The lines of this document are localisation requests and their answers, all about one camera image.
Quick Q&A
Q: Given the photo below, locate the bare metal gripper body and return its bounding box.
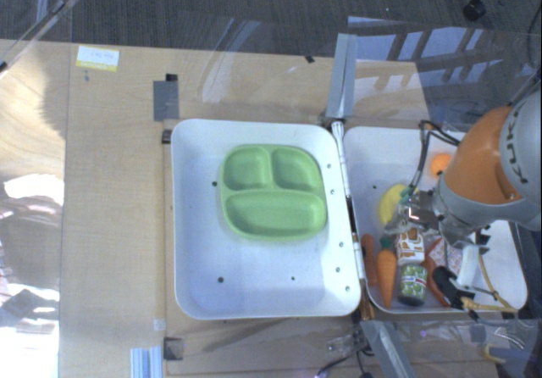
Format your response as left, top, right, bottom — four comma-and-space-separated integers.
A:
401, 190, 444, 230

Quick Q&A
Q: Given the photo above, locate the white and orange carton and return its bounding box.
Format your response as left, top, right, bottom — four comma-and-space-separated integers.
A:
395, 227, 426, 267

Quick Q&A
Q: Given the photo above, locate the orange packet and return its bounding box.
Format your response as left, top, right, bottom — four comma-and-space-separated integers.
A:
424, 237, 463, 308

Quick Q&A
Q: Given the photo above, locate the yellow banana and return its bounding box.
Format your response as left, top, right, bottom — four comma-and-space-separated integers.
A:
377, 183, 420, 227

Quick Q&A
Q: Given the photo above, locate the orange sausage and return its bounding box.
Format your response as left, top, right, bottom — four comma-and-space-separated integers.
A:
360, 233, 379, 287

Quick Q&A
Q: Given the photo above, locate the orange ball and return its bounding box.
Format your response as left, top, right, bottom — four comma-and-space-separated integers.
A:
429, 153, 453, 177

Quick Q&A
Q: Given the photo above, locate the orange carrot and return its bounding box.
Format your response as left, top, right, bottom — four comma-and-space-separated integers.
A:
376, 236, 399, 309

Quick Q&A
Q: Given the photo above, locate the green can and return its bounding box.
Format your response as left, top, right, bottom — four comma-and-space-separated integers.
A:
397, 264, 429, 308

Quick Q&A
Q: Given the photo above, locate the white plastic tray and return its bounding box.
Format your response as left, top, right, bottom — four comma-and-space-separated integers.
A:
170, 118, 362, 321
341, 125, 528, 315

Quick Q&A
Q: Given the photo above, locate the green divided plate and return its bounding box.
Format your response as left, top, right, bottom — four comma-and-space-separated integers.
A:
218, 143, 329, 242

